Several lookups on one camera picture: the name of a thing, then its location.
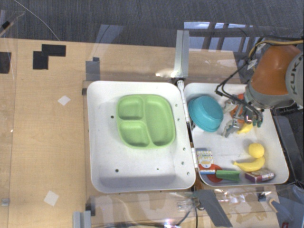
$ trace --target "yellow lemon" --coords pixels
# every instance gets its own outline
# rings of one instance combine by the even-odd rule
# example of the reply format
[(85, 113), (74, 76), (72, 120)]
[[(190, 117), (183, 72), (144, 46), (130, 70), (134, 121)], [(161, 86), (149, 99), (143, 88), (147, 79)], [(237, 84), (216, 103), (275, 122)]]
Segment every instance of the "yellow lemon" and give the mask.
[(265, 152), (263, 145), (256, 142), (249, 145), (248, 151), (254, 158), (261, 158)]

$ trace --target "teal bowl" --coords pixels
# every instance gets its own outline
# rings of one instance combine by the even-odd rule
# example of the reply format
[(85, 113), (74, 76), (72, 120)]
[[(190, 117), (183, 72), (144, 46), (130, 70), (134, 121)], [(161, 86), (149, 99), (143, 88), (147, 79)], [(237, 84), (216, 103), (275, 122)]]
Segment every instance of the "teal bowl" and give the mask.
[(223, 121), (223, 110), (210, 96), (200, 96), (192, 99), (188, 104), (192, 121), (206, 132), (215, 132)]

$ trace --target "red plate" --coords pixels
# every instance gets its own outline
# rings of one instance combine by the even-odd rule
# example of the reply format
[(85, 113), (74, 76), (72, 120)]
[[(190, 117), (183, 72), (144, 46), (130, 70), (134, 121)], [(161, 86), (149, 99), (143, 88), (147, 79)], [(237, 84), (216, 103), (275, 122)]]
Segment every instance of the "red plate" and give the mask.
[[(215, 171), (222, 170), (222, 168), (220, 168), (218, 165), (214, 165), (214, 167), (215, 167)], [(207, 177), (212, 182), (220, 182), (221, 180), (223, 180), (221, 178), (217, 178), (215, 174), (209, 174), (207, 175)]]

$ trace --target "toy banana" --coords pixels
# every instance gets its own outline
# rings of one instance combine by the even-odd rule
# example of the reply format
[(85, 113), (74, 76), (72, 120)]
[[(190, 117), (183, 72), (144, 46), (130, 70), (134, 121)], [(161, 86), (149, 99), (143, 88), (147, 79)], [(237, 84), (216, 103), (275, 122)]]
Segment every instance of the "toy banana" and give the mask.
[(255, 159), (252, 162), (245, 162), (245, 163), (237, 163), (235, 161), (233, 164), (237, 165), (243, 171), (252, 172), (252, 171), (257, 171), (263, 167), (263, 165), (265, 164), (265, 158), (264, 156), (262, 156), (260, 158)]
[(240, 134), (240, 133), (248, 133), (253, 127), (253, 124), (247, 124), (247, 123), (244, 123), (244, 125), (242, 126), (242, 128), (240, 130), (237, 131), (237, 134)]

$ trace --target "black tape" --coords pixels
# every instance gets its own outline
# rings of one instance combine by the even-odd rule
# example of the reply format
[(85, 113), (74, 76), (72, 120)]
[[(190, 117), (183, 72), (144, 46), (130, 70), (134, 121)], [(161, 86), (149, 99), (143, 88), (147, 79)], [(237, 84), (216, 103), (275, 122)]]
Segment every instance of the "black tape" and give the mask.
[(42, 44), (42, 55), (46, 57), (48, 56), (65, 57), (66, 46)]
[(10, 52), (0, 52), (0, 74), (8, 74), (10, 72)]
[(82, 95), (86, 95), (86, 92), (87, 92), (87, 88), (83, 88), (82, 89)]
[(33, 53), (33, 69), (48, 69), (48, 57), (42, 55), (41, 51)]
[(87, 81), (100, 80), (100, 62), (99, 61), (86, 61), (85, 73)]
[(2, 27), (3, 29), (6, 29), (8, 26), (10, 26), (10, 22), (8, 22), (8, 21), (4, 22), (4, 24), (1, 25), (1, 27)]

